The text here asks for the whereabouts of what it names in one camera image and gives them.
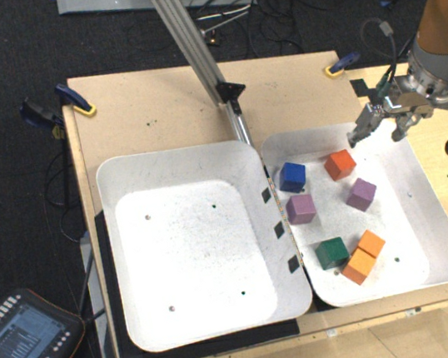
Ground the light orange cube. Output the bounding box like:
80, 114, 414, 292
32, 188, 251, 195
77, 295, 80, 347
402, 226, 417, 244
337, 245, 381, 289
355, 226, 389, 262

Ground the purple cube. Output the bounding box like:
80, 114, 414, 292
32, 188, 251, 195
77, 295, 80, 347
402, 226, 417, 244
282, 191, 319, 228
341, 175, 381, 216

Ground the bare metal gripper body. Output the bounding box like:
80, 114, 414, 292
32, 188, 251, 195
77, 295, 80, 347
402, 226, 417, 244
368, 67, 448, 127

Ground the red-orange cube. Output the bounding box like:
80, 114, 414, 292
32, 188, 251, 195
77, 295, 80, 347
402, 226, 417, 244
321, 147, 361, 184

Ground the green cube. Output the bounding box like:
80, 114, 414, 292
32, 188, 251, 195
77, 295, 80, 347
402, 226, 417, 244
312, 235, 352, 273

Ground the white plastic tray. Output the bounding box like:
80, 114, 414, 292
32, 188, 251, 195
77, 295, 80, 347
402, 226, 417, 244
257, 105, 448, 317
92, 129, 319, 358

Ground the pale brown flat board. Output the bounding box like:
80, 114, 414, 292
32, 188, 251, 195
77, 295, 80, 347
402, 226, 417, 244
65, 22, 448, 358

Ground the blue cube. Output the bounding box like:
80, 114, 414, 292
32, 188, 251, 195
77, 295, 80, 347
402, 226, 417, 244
275, 159, 311, 197

